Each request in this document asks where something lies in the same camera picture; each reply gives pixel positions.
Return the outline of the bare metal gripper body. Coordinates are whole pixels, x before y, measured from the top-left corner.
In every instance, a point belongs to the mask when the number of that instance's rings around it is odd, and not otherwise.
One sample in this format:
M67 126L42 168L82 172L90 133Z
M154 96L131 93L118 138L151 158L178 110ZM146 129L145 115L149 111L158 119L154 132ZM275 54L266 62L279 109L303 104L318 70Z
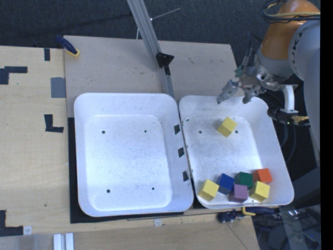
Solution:
M254 90L268 89L277 91L284 82L284 77L272 74L263 66L239 66L237 68L237 79L238 87Z

